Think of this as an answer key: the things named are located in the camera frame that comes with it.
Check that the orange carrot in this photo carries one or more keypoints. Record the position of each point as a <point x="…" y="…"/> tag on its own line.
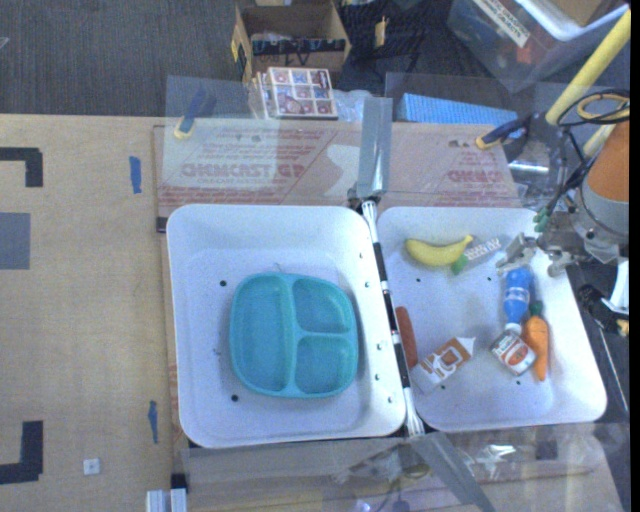
<point x="539" y="340"/>

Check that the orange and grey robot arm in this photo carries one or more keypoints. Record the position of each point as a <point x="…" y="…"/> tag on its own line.
<point x="607" y="170"/>

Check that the blue bottle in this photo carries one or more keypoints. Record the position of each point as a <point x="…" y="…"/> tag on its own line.
<point x="517" y="295"/>

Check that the brown cardboard board, red print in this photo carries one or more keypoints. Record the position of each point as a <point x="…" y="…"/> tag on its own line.
<point x="310" y="165"/>

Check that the green divided plate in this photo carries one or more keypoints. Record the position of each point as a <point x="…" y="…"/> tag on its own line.
<point x="260" y="335"/>

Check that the blue foam block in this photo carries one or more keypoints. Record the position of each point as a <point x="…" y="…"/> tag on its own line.
<point x="450" y="110"/>

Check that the white plastic tray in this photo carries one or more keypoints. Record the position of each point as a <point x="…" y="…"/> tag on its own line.
<point x="200" y="325"/>
<point x="470" y="400"/>

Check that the yellow padded pole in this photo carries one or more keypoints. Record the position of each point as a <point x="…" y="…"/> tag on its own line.
<point x="592" y="65"/>

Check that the white and brown carton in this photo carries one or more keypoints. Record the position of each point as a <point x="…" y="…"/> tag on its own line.
<point x="442" y="362"/>

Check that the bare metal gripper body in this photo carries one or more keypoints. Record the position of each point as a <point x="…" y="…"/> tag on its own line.
<point x="567" y="232"/>

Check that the yellow banana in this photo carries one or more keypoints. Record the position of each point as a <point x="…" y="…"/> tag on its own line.
<point x="432" y="252"/>

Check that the brown sausage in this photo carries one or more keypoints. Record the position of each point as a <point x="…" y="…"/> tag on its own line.
<point x="407" y="337"/>

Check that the small white and red can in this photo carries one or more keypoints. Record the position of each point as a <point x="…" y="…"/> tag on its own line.
<point x="514" y="354"/>

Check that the brown cardboard box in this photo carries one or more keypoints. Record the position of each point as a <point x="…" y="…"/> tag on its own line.
<point x="295" y="25"/>

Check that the wooden noughts and crosses game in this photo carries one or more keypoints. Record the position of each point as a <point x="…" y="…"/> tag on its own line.
<point x="300" y="92"/>

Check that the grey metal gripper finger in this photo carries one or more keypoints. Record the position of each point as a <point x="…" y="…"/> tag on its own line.
<point x="564" y="260"/>
<point x="519" y="250"/>

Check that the grey packet with green end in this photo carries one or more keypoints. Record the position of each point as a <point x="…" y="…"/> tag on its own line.
<point x="480" y="249"/>

